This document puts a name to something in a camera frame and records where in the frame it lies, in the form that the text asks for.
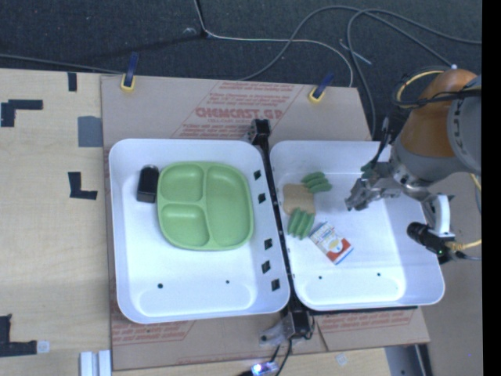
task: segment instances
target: white tray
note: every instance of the white tray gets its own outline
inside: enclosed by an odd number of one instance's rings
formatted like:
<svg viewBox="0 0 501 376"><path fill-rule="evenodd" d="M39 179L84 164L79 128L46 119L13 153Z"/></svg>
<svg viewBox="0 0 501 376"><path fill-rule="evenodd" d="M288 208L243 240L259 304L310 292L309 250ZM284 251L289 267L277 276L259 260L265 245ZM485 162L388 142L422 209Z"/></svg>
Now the white tray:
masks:
<svg viewBox="0 0 501 376"><path fill-rule="evenodd" d="M138 202L139 173L180 161L238 168L252 196L254 233L228 251L191 251L169 244L155 204ZM242 141L124 139L109 156L117 300L136 323L275 313L289 301L265 169L259 151ZM259 203L259 195L266 200Z"/></svg>
<svg viewBox="0 0 501 376"><path fill-rule="evenodd" d="M314 195L315 224L331 223L354 250L333 263L307 237L287 236L287 255L299 299L318 311L430 305L445 290L436 255L411 240L407 226L424 222L420 204L401 195L374 201L363 211L348 211L360 168L377 152L377 142L285 141L271 151L283 228L283 186L301 183L304 175L322 171L333 185ZM381 156L387 160L388 150Z"/></svg>

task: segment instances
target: light wood surface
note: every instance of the light wood surface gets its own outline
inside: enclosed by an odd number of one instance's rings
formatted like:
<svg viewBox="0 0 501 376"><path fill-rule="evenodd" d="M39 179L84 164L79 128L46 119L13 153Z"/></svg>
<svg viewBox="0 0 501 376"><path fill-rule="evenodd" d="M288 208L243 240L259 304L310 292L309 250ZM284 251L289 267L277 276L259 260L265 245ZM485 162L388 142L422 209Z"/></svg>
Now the light wood surface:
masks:
<svg viewBox="0 0 501 376"><path fill-rule="evenodd" d="M76 375L79 353L110 349L103 150L77 141L77 119L101 116L99 77L79 74L78 90L69 92L65 72L0 70L0 102L44 102L0 128L0 316L13 315L11 341L50 343L48 353L0 358L0 375ZM97 200L70 199L68 172L81 172L81 188L97 190ZM114 374L232 376L252 364ZM292 356L283 372L334 373L390 374L384 349Z"/></svg>

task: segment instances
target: blue clamp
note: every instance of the blue clamp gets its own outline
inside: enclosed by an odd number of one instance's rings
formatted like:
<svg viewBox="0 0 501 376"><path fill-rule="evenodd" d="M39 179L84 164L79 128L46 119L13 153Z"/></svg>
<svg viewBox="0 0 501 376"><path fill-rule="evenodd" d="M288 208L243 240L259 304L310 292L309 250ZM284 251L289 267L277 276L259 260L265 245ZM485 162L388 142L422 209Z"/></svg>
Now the blue clamp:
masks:
<svg viewBox="0 0 501 376"><path fill-rule="evenodd" d="M132 92L135 86L135 69L138 66L139 54L137 52L132 52L131 58L128 61L127 73L122 77L120 83L120 88L124 92Z"/></svg>
<svg viewBox="0 0 501 376"><path fill-rule="evenodd" d="M334 79L334 72L331 71L324 77L322 82L320 82L319 86L312 89L312 91L308 95L310 101L312 101L313 103L318 103L323 98L326 87L330 85L333 79Z"/></svg>

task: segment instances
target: dark background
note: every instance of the dark background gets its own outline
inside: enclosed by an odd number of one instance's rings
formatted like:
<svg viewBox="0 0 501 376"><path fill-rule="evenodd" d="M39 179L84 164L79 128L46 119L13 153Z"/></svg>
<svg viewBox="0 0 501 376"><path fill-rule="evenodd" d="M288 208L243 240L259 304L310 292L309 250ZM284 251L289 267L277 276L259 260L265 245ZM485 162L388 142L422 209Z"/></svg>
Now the dark background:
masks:
<svg viewBox="0 0 501 376"><path fill-rule="evenodd" d="M311 16L295 38L330 45L347 58L355 74L352 86L360 92L375 139L380 138L382 119L392 108L391 90L404 74L430 65L450 64L481 73L482 0L199 2L208 33L286 40L310 13L327 6L343 6ZM372 11L371 16L356 15L357 10L364 9L392 14ZM424 27L479 43L439 36ZM340 39L345 45L350 42L352 50L371 64L361 60L354 63ZM0 0L0 67L4 68L93 71L86 67L96 67L94 72L125 72L131 53L138 52L137 74L233 80L255 74L284 46L285 42L208 38L193 0ZM311 42L294 42L268 70L251 79L318 84L329 71L334 72L332 85L350 85L348 66L335 52ZM419 95L420 85L413 87L415 90L406 91L409 98ZM371 106L377 114L375 125ZM394 122L396 128L400 126L398 121Z"/></svg>

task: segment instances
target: cardboard sheet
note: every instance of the cardboard sheet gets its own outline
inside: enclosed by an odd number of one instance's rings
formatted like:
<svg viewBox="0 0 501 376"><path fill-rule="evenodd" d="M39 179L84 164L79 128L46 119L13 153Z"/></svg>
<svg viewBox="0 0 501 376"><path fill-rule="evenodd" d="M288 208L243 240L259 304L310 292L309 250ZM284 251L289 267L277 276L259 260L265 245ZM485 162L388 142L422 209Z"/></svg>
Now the cardboard sheet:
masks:
<svg viewBox="0 0 501 376"><path fill-rule="evenodd" d="M120 81L120 76L101 81L114 370L269 358L274 348L260 346L258 336L279 321L278 313L149 325L121 314L114 279L110 148L127 138L246 139L254 118L270 120L271 145L292 139L369 140L358 92L329 87L321 102L311 103L313 85L137 77L135 90L123 92ZM429 340L420 309L316 316L315 323L312 339L298 342L293 354Z"/></svg>

